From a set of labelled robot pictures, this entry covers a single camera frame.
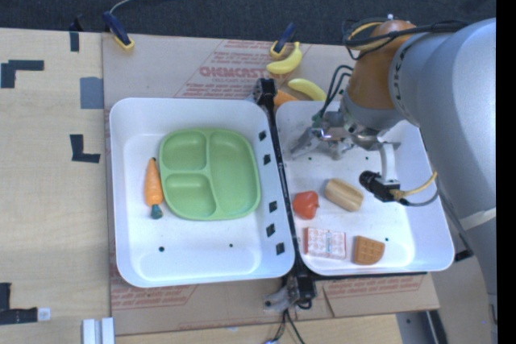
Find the toy carrot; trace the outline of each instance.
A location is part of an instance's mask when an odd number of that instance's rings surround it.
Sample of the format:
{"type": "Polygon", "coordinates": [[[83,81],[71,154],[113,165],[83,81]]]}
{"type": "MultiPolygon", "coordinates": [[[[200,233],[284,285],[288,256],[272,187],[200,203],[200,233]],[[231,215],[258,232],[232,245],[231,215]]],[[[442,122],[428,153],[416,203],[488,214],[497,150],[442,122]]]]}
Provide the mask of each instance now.
{"type": "Polygon", "coordinates": [[[151,158],[148,161],[144,192],[145,203],[152,208],[151,217],[154,219],[163,217],[163,211],[160,209],[160,203],[163,202],[163,189],[161,188],[160,173],[156,166],[156,158],[151,158]]]}
{"type": "Polygon", "coordinates": [[[281,89],[277,90],[277,94],[274,97],[274,106],[279,107],[288,101],[297,101],[295,96],[290,93],[283,92],[281,89]]]}

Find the yellow banana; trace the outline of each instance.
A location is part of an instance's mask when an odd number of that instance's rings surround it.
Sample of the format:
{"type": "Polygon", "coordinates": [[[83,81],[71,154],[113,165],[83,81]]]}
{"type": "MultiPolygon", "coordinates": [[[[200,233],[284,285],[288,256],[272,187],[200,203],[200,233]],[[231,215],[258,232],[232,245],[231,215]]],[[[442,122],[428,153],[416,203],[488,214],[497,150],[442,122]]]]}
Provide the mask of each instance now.
{"type": "Polygon", "coordinates": [[[303,53],[299,48],[299,42],[294,42],[293,51],[290,53],[290,55],[288,55],[283,60],[271,62],[267,65],[266,69],[275,75],[283,75],[285,73],[292,72],[297,66],[299,66],[302,57],[303,53]]]}
{"type": "Polygon", "coordinates": [[[289,88],[311,97],[314,101],[326,101],[326,93],[312,81],[298,78],[289,81],[287,85],[289,88]]]}

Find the orange carrot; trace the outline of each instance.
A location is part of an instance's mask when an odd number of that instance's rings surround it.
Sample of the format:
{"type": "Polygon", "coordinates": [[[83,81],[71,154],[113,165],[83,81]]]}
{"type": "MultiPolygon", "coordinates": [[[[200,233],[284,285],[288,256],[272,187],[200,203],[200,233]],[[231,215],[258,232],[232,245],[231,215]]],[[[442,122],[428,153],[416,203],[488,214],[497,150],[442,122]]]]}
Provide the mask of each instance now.
{"type": "Polygon", "coordinates": [[[148,161],[147,174],[145,175],[145,203],[148,206],[159,205],[163,202],[163,189],[161,188],[160,173],[156,166],[156,158],[148,161]]]}
{"type": "Polygon", "coordinates": [[[274,106],[279,107],[288,101],[297,101],[298,99],[292,96],[290,93],[283,92],[281,89],[277,90],[277,94],[274,97],[274,106]]]}

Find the cardboard sheet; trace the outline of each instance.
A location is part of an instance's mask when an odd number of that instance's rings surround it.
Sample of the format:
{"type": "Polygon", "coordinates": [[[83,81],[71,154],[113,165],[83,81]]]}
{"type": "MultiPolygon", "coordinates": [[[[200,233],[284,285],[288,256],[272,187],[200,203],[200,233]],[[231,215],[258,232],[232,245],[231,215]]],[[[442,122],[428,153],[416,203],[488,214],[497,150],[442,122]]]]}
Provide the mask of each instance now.
{"type": "MultiPolygon", "coordinates": [[[[276,292],[281,280],[136,288],[122,279],[115,260],[108,123],[110,108],[125,97],[244,99],[259,78],[270,77],[265,65],[270,61],[268,50],[272,43],[150,35],[131,38],[135,47],[127,52],[111,34],[102,35],[110,294],[116,334],[278,322],[279,314],[264,310],[263,297],[276,292]]],[[[307,97],[289,90],[289,79],[303,77],[326,90],[339,65],[353,66],[344,47],[302,44],[302,50],[301,65],[287,75],[275,77],[278,88],[300,99],[307,97]]],[[[430,275],[323,280],[316,285],[318,295],[312,308],[297,310],[298,320],[439,307],[430,275]]]]}

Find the red toy food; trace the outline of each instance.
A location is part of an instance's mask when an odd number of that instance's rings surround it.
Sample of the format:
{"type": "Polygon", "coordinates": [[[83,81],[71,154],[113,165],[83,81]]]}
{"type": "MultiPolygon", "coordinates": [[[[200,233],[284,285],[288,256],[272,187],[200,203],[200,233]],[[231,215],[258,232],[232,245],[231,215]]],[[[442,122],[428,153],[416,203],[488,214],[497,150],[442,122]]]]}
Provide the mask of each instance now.
{"type": "Polygon", "coordinates": [[[298,193],[292,201],[293,211],[300,218],[312,219],[319,207],[319,197],[315,191],[298,193]]]}

